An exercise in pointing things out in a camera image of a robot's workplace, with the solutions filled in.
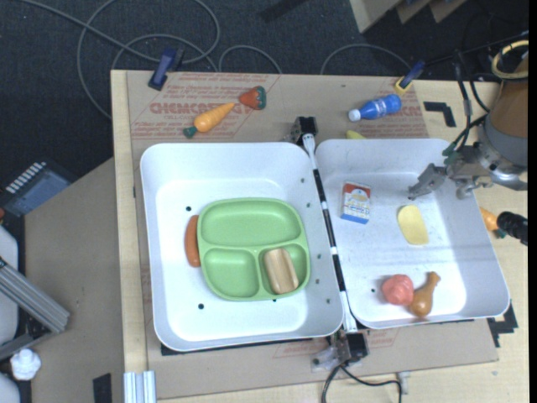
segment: dark floor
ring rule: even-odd
[[[3,186],[41,157],[80,177],[112,156],[112,127],[106,116],[109,71],[120,48],[92,32],[81,36],[81,21],[92,19],[110,0],[31,1],[47,8],[0,0]],[[383,47],[409,64],[447,57],[428,66],[423,79],[454,79],[450,59],[454,50],[470,50],[529,29],[529,0],[469,0],[439,24],[428,8],[404,25],[390,11],[365,34],[358,31],[348,0],[308,0],[273,20],[263,17],[282,1],[116,0],[102,8],[91,25],[124,44],[151,34],[179,36],[186,48],[183,70],[188,71],[213,71],[224,55],[222,71],[272,73],[277,71],[273,59],[283,73],[319,74],[333,51],[356,43]],[[204,5],[214,13],[219,33]],[[133,48],[156,58],[167,44],[177,46],[177,41],[148,37]],[[225,54],[235,45],[257,47],[270,58],[248,49]],[[468,53],[469,71],[487,72],[482,62],[498,47]],[[200,53],[207,50],[211,61],[200,60]],[[116,67],[152,70],[156,63],[124,53]],[[359,48],[336,55],[325,74],[400,76],[404,70],[388,53]]]

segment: white bottle cap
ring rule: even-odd
[[[31,380],[41,367],[41,359],[31,349],[22,349],[11,357],[11,370],[18,380]]]
[[[349,119],[353,122],[359,121],[362,115],[360,115],[360,111],[358,109],[352,109],[349,111]]]

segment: green plate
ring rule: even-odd
[[[197,228],[201,268],[209,287],[236,301],[274,300],[300,291],[310,279],[310,252],[300,215],[272,198],[239,198],[211,203]],[[270,249],[290,254],[299,280],[285,294],[272,291],[263,264]]]

